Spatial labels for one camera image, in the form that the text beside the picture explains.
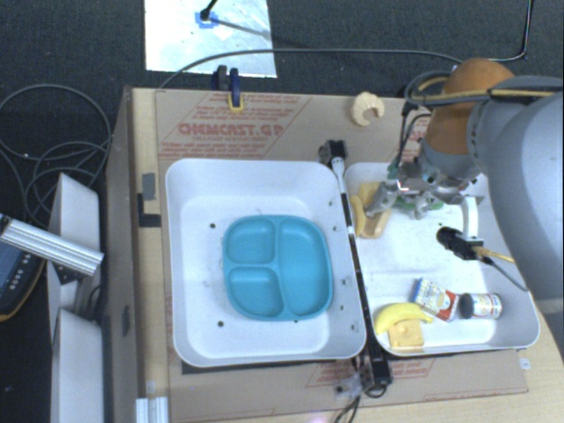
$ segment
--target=blue divided plate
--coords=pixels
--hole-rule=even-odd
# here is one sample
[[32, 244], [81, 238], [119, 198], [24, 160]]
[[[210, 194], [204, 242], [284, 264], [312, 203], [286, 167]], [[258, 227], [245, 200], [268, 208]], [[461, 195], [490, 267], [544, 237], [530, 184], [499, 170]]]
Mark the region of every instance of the blue divided plate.
[[327, 243], [303, 218], [237, 219], [223, 239], [223, 272], [231, 304], [250, 318], [313, 318], [333, 297]]

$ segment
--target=white tray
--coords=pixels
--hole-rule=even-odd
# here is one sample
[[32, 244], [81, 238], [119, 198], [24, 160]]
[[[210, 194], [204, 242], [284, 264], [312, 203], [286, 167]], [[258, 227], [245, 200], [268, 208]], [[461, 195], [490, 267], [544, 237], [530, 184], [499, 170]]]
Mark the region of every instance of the white tray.
[[[385, 181], [387, 166], [383, 163], [352, 165], [345, 177], [349, 195], [358, 192], [361, 182]], [[486, 197], [479, 205], [479, 238], [489, 249], [508, 253], [489, 202], [486, 178], [479, 177], [466, 194]], [[427, 278], [459, 294], [497, 293], [503, 314], [499, 320], [456, 319], [450, 323], [435, 318], [430, 324], [421, 324], [425, 345], [420, 350], [393, 349], [387, 333], [378, 336], [382, 347], [398, 356], [413, 356], [524, 348], [535, 343], [539, 324], [531, 295], [519, 290], [493, 267], [464, 261], [447, 251], [436, 240], [441, 226], [463, 230], [459, 206], [444, 205], [439, 211], [430, 211], [422, 220], [394, 207], [381, 238], [357, 238], [371, 314], [374, 316], [390, 303], [408, 301], [419, 278]], [[524, 284], [514, 265], [504, 262], [502, 266]]]
[[[167, 171], [174, 346], [197, 367], [347, 359], [365, 344], [360, 298], [338, 183], [325, 166], [298, 161], [180, 160]], [[309, 219], [322, 230], [333, 299], [321, 315], [266, 322], [230, 304], [222, 237], [260, 214]]]

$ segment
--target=black floor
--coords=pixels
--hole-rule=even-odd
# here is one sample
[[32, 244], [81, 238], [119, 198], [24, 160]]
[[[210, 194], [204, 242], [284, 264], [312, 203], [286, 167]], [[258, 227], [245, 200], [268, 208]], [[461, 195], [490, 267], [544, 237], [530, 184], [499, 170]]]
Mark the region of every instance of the black floor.
[[[460, 58], [508, 57], [521, 47], [527, 0], [268, 0], [275, 47], [415, 48]], [[562, 77], [564, 0], [536, 0], [526, 60], [515, 74]], [[0, 99], [26, 85], [73, 86], [115, 120], [125, 85], [156, 86], [145, 70], [144, 0], [0, 0]], [[395, 96], [415, 75], [449, 69], [423, 56], [277, 57], [278, 78], [245, 78], [249, 91]], [[179, 87], [207, 88], [185, 76]], [[0, 139], [44, 153], [66, 140], [103, 140], [91, 107], [60, 92], [26, 93], [0, 114]], [[24, 179], [33, 164], [14, 160]], [[19, 217], [22, 197], [0, 157], [0, 212]], [[43, 278], [21, 312], [0, 323], [0, 422], [49, 416], [50, 350]]]

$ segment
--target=soda can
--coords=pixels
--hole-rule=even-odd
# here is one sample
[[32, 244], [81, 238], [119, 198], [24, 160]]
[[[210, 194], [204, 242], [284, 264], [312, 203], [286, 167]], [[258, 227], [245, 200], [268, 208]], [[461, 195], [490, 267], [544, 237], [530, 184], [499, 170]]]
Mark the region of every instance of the soda can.
[[465, 293], [460, 297], [458, 308], [462, 318], [483, 318], [497, 320], [503, 306], [498, 294]]

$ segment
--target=cashew-shaped object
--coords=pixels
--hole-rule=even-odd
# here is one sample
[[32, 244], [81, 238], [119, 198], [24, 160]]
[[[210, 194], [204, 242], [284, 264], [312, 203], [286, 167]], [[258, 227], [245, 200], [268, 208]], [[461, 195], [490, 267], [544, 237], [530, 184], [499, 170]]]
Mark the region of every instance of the cashew-shaped object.
[[376, 94], [360, 93], [351, 106], [351, 118], [357, 125], [366, 127], [370, 121], [364, 116], [368, 109], [375, 111], [376, 117], [384, 116], [384, 102]]

